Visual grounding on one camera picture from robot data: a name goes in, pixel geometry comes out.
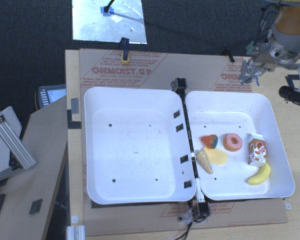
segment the wooden table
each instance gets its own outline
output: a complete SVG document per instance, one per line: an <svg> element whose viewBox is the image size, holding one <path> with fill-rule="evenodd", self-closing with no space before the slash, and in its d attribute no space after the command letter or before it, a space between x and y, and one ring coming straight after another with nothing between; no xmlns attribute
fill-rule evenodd
<svg viewBox="0 0 300 240"><path fill-rule="evenodd" d="M189 63L192 63L192 55L188 55ZM80 97L80 52L78 50L67 50L66 80L67 80L67 109L71 110L73 98ZM285 76L296 74L278 68L275 72L266 73L260 77L260 86L252 83L251 90L266 96L272 105L281 139L290 164L295 181L294 194L284 202L291 205L286 211L288 223L264 224L241 227L206 228L193 229L190 231L189 240L197 239L278 239L290 240L300 239L300 106L286 103L278 95L281 86L286 86ZM81 121L81 112L70 115L72 121ZM69 184L70 184L70 215L77 216L78 221L72 225L84 224L83 206L83 171L82 171L82 139L81 131L70 129L68 131L69 149ZM181 231L161 231L147 233L133 233L120 235L90 236L89 240L169 240L180 236Z"/></svg>

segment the banana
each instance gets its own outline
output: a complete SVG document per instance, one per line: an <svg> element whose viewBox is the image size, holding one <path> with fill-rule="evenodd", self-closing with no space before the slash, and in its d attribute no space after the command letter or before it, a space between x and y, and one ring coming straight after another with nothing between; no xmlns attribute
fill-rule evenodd
<svg viewBox="0 0 300 240"><path fill-rule="evenodd" d="M248 178L247 182L250 185L259 185L269 177L271 172L270 165L265 162L265 164L261 167L261 169L258 171L258 173L250 178Z"/></svg>

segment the blue tape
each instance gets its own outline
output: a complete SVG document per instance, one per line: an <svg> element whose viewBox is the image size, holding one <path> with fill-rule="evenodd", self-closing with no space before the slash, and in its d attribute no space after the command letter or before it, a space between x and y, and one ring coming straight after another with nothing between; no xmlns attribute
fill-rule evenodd
<svg viewBox="0 0 300 240"><path fill-rule="evenodd" d="M106 7L106 6L101 6L101 7L100 7L100 11L101 11L101 13L102 13L103 16L109 17L109 16L115 14L115 10L114 10L111 6L110 6L110 8L109 8L108 13L106 13L106 12L105 12L105 7Z"/></svg>

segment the donut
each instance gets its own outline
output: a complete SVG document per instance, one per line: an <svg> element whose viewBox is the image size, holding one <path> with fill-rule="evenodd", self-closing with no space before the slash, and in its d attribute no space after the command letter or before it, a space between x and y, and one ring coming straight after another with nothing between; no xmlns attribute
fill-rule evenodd
<svg viewBox="0 0 300 240"><path fill-rule="evenodd" d="M223 139L223 145L226 150L237 151L242 147L242 139L238 134L228 133Z"/></svg>

